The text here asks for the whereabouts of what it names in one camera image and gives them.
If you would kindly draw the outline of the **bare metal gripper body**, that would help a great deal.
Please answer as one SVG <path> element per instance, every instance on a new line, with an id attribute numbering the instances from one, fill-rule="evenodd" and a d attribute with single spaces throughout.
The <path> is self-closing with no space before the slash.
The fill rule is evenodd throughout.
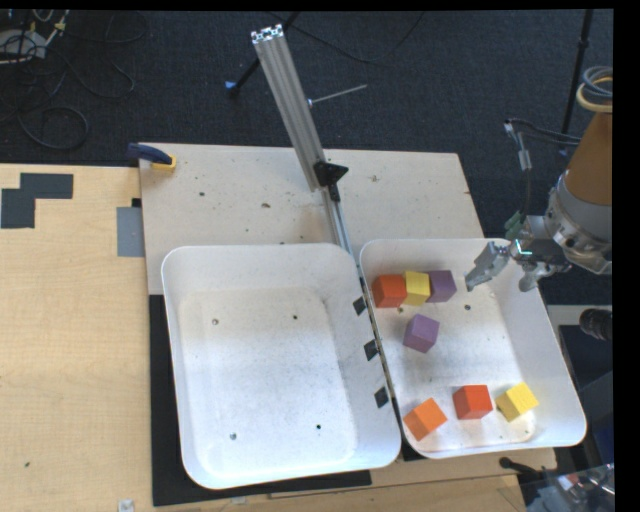
<path id="1" fill-rule="evenodd" d="M 611 243 L 593 237 L 564 217 L 516 215 L 508 227 L 508 240 L 517 261 L 561 269 L 577 266 L 596 275 L 613 271 Z"/>

